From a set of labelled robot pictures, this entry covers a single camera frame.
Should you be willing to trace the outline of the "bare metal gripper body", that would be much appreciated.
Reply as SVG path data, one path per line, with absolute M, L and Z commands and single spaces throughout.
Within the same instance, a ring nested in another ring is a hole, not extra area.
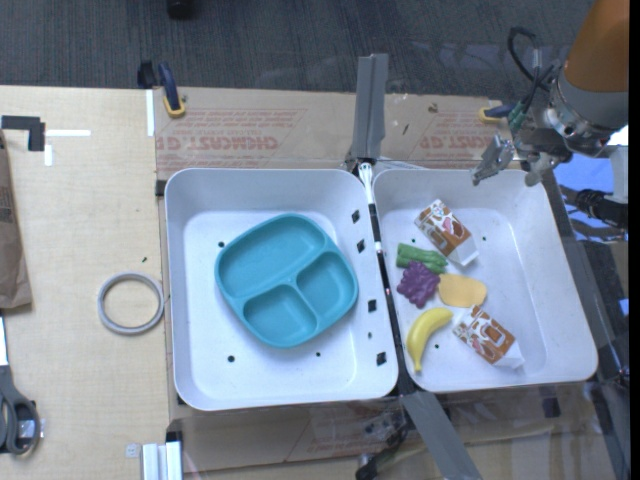
M 613 134 L 572 111 L 532 107 L 514 139 L 523 155 L 546 153 L 565 162 L 573 154 L 599 156 Z

